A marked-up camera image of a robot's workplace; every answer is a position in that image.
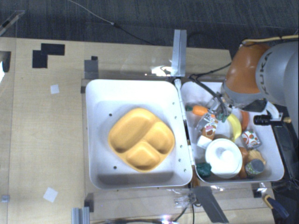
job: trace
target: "white bowl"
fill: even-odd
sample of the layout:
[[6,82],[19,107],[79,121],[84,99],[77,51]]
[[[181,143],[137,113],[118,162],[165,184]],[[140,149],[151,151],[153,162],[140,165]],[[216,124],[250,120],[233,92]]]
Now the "white bowl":
[[242,154],[238,146],[227,139],[216,139],[206,149],[206,161],[211,172],[221,178],[236,176],[242,167]]

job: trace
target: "tape on table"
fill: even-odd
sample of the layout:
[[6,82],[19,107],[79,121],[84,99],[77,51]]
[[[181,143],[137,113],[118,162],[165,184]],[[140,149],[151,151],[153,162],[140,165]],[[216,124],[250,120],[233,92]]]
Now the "tape on table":
[[51,94],[58,94],[59,86],[57,84],[51,85]]
[[55,201],[55,198],[57,196],[58,192],[55,191],[54,189],[48,187],[47,191],[45,192],[45,194],[43,195],[44,199],[46,199],[47,201],[53,203]]

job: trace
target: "metal bracket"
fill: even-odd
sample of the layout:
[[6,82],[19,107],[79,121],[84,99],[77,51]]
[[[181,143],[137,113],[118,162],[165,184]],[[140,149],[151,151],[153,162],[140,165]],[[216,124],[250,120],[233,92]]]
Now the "metal bracket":
[[197,203],[201,204],[206,214],[210,218],[212,223],[229,223],[217,200],[215,199],[211,187],[195,187],[192,189],[196,195]]
[[186,72],[187,31],[174,30],[171,76],[184,77]]
[[71,210],[71,224],[90,224],[89,207]]
[[99,61],[96,56],[92,56],[91,60],[84,60],[84,79],[99,78]]
[[195,159],[194,159],[194,156],[193,156],[193,150],[192,150],[191,145],[188,145],[188,150],[189,150],[189,156],[190,156],[190,163],[191,163],[191,165],[195,166]]
[[4,23],[0,26],[0,36],[2,36],[8,28],[10,28],[16,21],[18,21],[25,11],[15,11],[9,18],[6,19]]
[[268,101],[265,110],[271,114],[270,121],[281,121],[283,114],[278,111],[274,104]]
[[260,190],[260,184],[259,183],[252,183],[251,184],[252,193],[254,198],[261,198],[262,192]]
[[10,59],[11,52],[10,51],[0,51],[0,63],[2,62],[2,67],[0,66],[0,72],[9,72],[10,68]]
[[188,205],[196,202],[195,194],[190,190],[183,196],[174,198],[175,208],[186,208]]

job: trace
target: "wooden table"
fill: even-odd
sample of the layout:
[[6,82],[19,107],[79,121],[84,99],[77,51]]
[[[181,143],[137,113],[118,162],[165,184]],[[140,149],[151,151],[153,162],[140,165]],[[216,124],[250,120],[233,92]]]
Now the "wooden table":
[[[41,43],[65,44],[65,55],[48,56],[47,69],[33,69],[32,51],[40,50]],[[105,71],[114,76],[120,70],[122,75],[145,73],[153,64],[169,64],[172,48],[2,37],[0,50],[12,52],[12,67],[5,76],[5,89],[0,84],[0,194],[10,195],[8,205],[0,203],[0,223],[71,223],[71,209],[82,208],[85,199],[80,93],[84,60],[97,56],[100,73]],[[230,61],[227,50],[188,48],[186,56],[189,73],[206,72]],[[50,87],[55,84],[59,85],[59,93],[51,94]],[[54,202],[43,198],[48,187],[58,192]],[[229,221],[274,223],[271,210],[262,199],[253,198],[250,186],[241,187],[246,190],[243,193],[237,191],[239,188],[216,195]],[[163,203],[155,196],[156,192],[147,192],[152,200],[149,203],[150,199],[146,199],[147,205],[160,210],[169,206],[166,210],[173,210],[173,203]],[[267,193],[273,196],[270,188]],[[147,214],[144,205],[138,204],[144,200],[138,202],[139,199],[138,195],[126,199],[125,193],[101,190],[98,201],[103,203],[103,209],[101,213],[91,214],[92,220],[152,216],[154,212]],[[202,208],[195,211],[196,220],[210,223]],[[188,210],[180,223],[191,220]]]

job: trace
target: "yellow divided plate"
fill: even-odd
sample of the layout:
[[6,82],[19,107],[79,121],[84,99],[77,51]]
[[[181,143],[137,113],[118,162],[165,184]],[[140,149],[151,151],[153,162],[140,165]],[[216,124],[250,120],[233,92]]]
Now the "yellow divided plate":
[[175,139],[170,128],[156,115],[146,109],[136,108],[112,127],[108,143],[133,169],[149,172],[172,151]]

